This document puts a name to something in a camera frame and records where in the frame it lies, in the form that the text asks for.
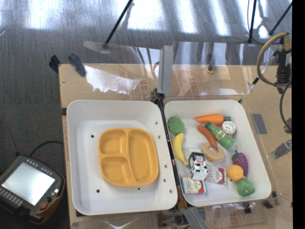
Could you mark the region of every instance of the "divided plate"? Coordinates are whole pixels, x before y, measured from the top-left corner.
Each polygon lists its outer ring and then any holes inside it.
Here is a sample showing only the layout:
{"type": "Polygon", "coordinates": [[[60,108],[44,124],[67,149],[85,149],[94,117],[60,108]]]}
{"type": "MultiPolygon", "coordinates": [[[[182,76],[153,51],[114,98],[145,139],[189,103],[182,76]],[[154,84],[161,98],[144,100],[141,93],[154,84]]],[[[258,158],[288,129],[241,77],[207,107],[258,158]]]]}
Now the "divided plate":
{"type": "Polygon", "coordinates": [[[103,132],[98,154],[102,176],[117,186],[141,186],[158,176],[153,137],[139,128],[113,128],[103,132]]]}

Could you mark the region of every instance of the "milk carton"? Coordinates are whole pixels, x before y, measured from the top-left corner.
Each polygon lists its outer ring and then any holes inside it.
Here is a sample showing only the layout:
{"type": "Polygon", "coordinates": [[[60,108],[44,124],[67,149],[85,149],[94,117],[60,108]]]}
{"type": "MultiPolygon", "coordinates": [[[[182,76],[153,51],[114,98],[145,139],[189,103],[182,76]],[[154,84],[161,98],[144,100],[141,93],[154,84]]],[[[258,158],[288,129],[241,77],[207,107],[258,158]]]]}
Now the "milk carton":
{"type": "Polygon", "coordinates": [[[205,180],[208,172],[203,153],[192,152],[189,157],[189,167],[193,180],[205,180]]]}

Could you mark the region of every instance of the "small carton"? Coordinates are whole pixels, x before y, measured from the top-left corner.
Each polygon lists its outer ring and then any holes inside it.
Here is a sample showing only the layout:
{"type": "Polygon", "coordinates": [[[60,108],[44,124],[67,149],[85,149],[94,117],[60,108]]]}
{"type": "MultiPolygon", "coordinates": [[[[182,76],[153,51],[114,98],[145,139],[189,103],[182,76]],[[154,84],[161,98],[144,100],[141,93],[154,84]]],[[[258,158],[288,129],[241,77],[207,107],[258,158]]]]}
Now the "small carton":
{"type": "Polygon", "coordinates": [[[217,184],[226,184],[227,183],[227,171],[224,168],[207,166],[208,175],[205,178],[205,181],[217,183],[217,184]]]}
{"type": "Polygon", "coordinates": [[[189,157],[189,167],[193,180],[205,180],[208,172],[203,153],[192,152],[189,157]]]}
{"type": "Polygon", "coordinates": [[[205,184],[201,180],[193,180],[189,177],[180,179],[184,194],[206,193],[205,184]]]}

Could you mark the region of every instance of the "controller screen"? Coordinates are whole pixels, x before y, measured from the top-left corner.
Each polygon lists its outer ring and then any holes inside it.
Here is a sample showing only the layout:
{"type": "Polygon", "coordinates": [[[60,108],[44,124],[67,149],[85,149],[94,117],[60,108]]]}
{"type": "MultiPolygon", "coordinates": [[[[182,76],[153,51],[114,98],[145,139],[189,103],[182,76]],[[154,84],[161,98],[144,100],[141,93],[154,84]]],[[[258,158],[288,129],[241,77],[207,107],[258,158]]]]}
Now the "controller screen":
{"type": "Polygon", "coordinates": [[[2,186],[35,206],[54,181],[31,165],[21,163],[2,186]]]}

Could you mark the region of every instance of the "toy sausage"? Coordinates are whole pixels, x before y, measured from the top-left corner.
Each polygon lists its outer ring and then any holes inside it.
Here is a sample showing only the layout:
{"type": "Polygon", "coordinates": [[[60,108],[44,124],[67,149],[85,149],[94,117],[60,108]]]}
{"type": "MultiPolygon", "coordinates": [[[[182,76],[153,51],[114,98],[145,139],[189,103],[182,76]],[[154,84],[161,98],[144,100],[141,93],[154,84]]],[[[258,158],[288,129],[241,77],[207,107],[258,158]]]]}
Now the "toy sausage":
{"type": "Polygon", "coordinates": [[[208,139],[211,147],[217,148],[217,141],[208,128],[203,125],[198,125],[197,130],[200,131],[206,137],[206,139],[208,139]]]}

